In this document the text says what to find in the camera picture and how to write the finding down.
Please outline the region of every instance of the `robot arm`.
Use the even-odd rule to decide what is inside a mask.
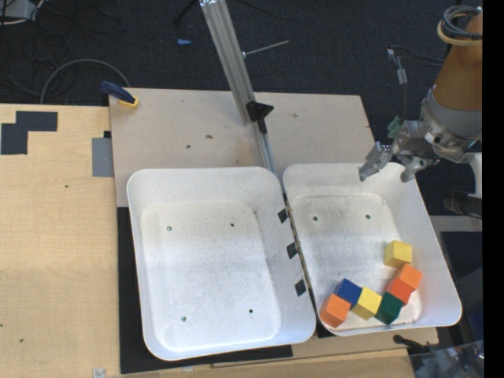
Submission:
[[[464,15],[472,16],[465,30],[453,26],[451,19]],[[467,150],[482,139],[483,11],[451,7],[437,31],[441,40],[452,47],[421,104],[419,119],[400,120],[391,145],[376,142],[360,167],[359,176],[364,181],[397,158],[405,166],[401,179],[407,182],[418,171],[444,158],[471,164],[476,185],[479,184],[476,193],[481,198],[481,153],[475,159],[475,154]]]

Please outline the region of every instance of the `white tray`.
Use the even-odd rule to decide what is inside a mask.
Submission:
[[[316,317],[279,180],[260,167],[128,181],[143,335],[163,360],[300,343]]]
[[[298,164],[283,175],[317,309],[343,278],[383,293],[395,273],[384,264],[384,246],[393,239],[413,246],[423,279],[390,326],[352,312],[338,328],[324,326],[357,335],[457,323],[461,303],[416,180],[401,182],[404,167],[390,163],[361,182],[359,166]]]

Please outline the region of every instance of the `bin with colored blocks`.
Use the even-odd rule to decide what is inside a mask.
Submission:
[[[394,322],[401,312],[402,301],[389,292],[384,292],[375,318],[384,324]]]
[[[351,311],[362,319],[368,320],[376,315],[380,308],[380,303],[381,295],[364,286],[357,304],[355,304]]]
[[[337,328],[347,318],[350,303],[338,295],[331,293],[322,303],[319,311],[321,320],[331,328]]]
[[[336,285],[333,294],[336,294],[344,300],[348,301],[351,307],[353,307],[355,306],[355,304],[357,304],[361,292],[362,288],[360,288],[357,284],[351,282],[348,279],[343,279],[338,283],[338,285]]]
[[[408,243],[394,239],[385,246],[384,264],[399,268],[406,263],[411,263],[413,258],[412,247]]]
[[[384,290],[394,295],[394,297],[399,298],[403,305],[408,303],[411,293],[415,291],[408,283],[398,277],[394,277],[390,280]]]
[[[422,280],[422,276],[423,273],[420,270],[415,269],[412,265],[407,263],[400,267],[397,272],[395,272],[395,277],[408,284],[413,288],[413,290],[418,289],[418,286],[420,285],[420,282]]]

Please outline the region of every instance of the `wooden table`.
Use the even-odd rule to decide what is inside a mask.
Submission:
[[[164,94],[178,99],[182,92]],[[292,136],[302,146],[295,126],[307,111],[302,97],[257,98],[291,102],[270,114],[269,134],[273,147]],[[336,145],[329,151],[336,155],[331,161],[349,150],[344,142],[350,137],[359,142],[352,145],[354,155],[367,153],[373,139],[359,97],[310,99],[342,120],[332,122],[330,138]],[[327,108],[328,102],[340,105]],[[105,369],[107,378],[122,376],[115,183],[112,177],[93,176],[91,155],[92,139],[110,130],[109,107],[0,105],[0,124],[15,123],[17,111],[57,112],[58,118],[56,132],[28,132],[27,154],[0,155],[0,375],[88,378],[95,369]],[[295,159],[285,158],[282,166]],[[438,342],[435,328],[401,333],[419,343]],[[314,336],[294,345],[294,357],[288,359],[134,376],[414,376],[406,348],[394,343],[393,335]]]

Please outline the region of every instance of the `yellow cube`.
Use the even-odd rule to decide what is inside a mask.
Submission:
[[[355,304],[351,311],[362,319],[368,320],[370,317],[376,315],[380,308],[380,303],[381,295],[364,286],[357,300],[357,304]]]
[[[385,247],[384,264],[393,268],[400,268],[405,263],[411,263],[411,245],[394,239]]]

